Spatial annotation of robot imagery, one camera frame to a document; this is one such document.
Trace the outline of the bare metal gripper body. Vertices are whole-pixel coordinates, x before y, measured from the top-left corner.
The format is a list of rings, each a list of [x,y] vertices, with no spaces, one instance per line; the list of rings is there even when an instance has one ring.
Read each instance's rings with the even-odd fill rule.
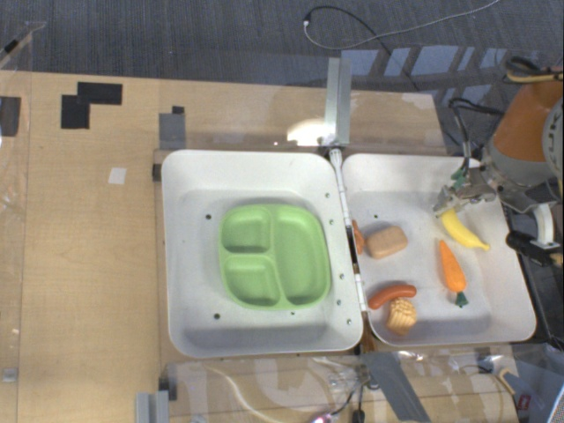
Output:
[[[479,167],[459,168],[450,180],[451,183],[442,188],[442,193],[450,194],[450,208],[456,202],[478,204],[492,202],[497,197],[497,192],[486,181]]]

